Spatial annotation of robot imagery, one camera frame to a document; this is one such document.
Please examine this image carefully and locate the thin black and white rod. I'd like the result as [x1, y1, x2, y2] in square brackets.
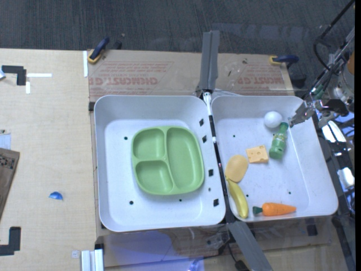
[202, 91, 235, 224]

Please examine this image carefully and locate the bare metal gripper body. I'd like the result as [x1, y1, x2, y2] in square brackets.
[307, 85, 355, 119]

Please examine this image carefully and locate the green divided plate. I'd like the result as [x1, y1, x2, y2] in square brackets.
[131, 125, 205, 196]

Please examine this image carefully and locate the brown paper packet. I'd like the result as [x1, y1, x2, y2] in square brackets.
[0, 147, 21, 220]

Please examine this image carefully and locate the white plastic tray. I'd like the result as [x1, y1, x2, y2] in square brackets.
[210, 94, 340, 223]
[94, 94, 227, 233]

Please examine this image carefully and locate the yellow cheese wedge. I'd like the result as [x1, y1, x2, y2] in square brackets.
[245, 145, 270, 164]

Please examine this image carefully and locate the orange carrot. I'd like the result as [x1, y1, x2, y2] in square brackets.
[252, 202, 297, 217]

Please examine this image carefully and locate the brown cardboard board red print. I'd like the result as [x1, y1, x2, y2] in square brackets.
[87, 49, 334, 268]

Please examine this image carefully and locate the white egg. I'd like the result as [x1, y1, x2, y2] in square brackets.
[263, 111, 283, 129]

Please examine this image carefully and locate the green plastic bottle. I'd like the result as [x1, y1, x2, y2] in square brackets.
[268, 121, 289, 160]

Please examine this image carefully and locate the pale yellow potato chip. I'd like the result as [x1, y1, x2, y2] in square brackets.
[224, 154, 249, 183]

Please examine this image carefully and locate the yellow banana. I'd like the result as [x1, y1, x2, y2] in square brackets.
[225, 176, 250, 220]

